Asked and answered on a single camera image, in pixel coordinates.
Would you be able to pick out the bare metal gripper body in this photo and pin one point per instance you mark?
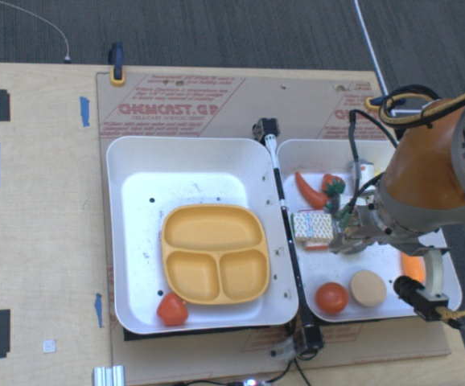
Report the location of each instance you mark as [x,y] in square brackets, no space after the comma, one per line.
[377,231]

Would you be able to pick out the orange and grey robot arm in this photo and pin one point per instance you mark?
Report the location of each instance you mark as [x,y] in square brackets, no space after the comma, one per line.
[425,167]

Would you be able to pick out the white plastic tray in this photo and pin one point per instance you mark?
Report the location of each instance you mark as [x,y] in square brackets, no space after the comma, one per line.
[136,223]
[337,261]

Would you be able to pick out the orange rounded toy food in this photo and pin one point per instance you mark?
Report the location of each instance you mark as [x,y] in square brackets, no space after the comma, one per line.
[412,268]

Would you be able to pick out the beige round biscuit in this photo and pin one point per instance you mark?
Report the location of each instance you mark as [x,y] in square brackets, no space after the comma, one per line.
[368,288]

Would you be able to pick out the small white bottle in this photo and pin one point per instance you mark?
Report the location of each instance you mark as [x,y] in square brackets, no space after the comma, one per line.
[367,172]

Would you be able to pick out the pale wafer biscuit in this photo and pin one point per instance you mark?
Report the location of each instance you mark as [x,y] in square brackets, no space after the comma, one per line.
[312,227]

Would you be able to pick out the red strawberry with green leaves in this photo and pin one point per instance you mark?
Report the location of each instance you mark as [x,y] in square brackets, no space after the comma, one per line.
[332,183]

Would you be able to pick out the orange carrot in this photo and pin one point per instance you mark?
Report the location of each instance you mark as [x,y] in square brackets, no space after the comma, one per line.
[309,193]

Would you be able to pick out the red tomato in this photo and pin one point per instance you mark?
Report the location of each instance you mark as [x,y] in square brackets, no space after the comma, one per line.
[332,298]

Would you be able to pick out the thin black and white rod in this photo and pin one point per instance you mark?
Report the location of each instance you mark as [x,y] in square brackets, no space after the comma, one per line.
[286,215]

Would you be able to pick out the yellow divided plate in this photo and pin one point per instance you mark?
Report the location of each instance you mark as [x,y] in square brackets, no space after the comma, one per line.
[216,251]

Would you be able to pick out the brown cardboard board red print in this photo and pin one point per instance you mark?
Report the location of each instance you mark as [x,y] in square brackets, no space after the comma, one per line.
[224,107]

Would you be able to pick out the red bell pepper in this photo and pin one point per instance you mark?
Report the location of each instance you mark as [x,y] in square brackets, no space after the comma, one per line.
[172,311]

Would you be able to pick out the black cylinder on white bracket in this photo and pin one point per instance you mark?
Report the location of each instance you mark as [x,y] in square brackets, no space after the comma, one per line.
[415,296]

